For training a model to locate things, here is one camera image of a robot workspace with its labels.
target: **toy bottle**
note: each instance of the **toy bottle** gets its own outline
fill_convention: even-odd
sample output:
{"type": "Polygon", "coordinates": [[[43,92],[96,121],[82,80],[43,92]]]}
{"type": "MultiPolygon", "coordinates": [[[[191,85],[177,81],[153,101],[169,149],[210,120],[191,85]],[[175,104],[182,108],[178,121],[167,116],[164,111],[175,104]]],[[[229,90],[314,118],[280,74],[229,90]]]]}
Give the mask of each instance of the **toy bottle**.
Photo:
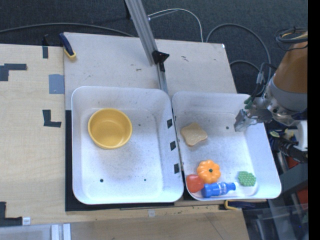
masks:
{"type": "Polygon", "coordinates": [[[226,182],[216,182],[212,184],[204,184],[204,188],[201,189],[202,196],[209,198],[212,196],[222,196],[231,190],[236,190],[236,184],[226,182]]]}

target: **white cable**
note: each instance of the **white cable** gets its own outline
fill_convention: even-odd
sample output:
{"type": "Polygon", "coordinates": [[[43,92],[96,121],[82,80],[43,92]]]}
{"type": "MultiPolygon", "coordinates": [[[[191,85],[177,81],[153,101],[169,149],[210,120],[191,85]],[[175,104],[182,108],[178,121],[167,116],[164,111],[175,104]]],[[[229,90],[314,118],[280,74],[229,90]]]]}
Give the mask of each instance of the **white cable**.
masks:
{"type": "Polygon", "coordinates": [[[165,13],[165,12],[169,12],[169,11],[173,11],[173,13],[174,13],[174,11],[183,11],[183,12],[187,12],[187,13],[191,14],[193,17],[195,17],[196,20],[198,21],[199,27],[200,27],[201,42],[204,41],[201,22],[200,22],[199,18],[193,12],[191,12],[189,10],[181,9],[181,8],[165,9],[165,10],[161,10],[161,11],[157,11],[157,12],[151,13],[151,14],[148,15],[148,17],[151,19],[152,16],[155,16],[155,15],[158,15],[158,14],[162,14],[162,13],[165,13]]]}

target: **orange pumpkin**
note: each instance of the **orange pumpkin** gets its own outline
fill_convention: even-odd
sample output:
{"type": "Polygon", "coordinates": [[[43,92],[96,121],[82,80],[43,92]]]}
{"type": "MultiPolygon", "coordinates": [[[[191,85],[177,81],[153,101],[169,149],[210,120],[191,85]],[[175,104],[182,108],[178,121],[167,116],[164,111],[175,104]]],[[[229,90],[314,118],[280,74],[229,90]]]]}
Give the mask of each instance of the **orange pumpkin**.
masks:
{"type": "Polygon", "coordinates": [[[216,183],[221,176],[220,166],[210,159],[201,161],[196,173],[207,184],[216,183]]]}

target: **bread slice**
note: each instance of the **bread slice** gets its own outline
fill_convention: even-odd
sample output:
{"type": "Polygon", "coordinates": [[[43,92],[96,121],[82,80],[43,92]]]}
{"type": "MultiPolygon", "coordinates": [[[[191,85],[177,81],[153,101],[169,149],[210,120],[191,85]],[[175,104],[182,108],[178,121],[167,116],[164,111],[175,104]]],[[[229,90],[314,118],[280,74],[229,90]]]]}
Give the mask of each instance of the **bread slice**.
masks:
{"type": "Polygon", "coordinates": [[[197,143],[204,141],[208,137],[207,133],[196,122],[183,127],[180,133],[183,136],[185,143],[189,147],[192,147],[197,143]]]}

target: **yellow bowl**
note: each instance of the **yellow bowl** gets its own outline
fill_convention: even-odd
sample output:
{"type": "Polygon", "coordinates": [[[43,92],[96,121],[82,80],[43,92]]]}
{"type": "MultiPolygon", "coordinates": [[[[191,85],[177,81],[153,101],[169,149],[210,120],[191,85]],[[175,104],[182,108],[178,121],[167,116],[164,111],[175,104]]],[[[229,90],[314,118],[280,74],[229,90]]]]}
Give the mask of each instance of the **yellow bowl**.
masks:
{"type": "Polygon", "coordinates": [[[90,117],[88,132],[102,149],[113,150],[125,145],[132,135],[129,117],[115,108],[102,108],[90,117]]]}

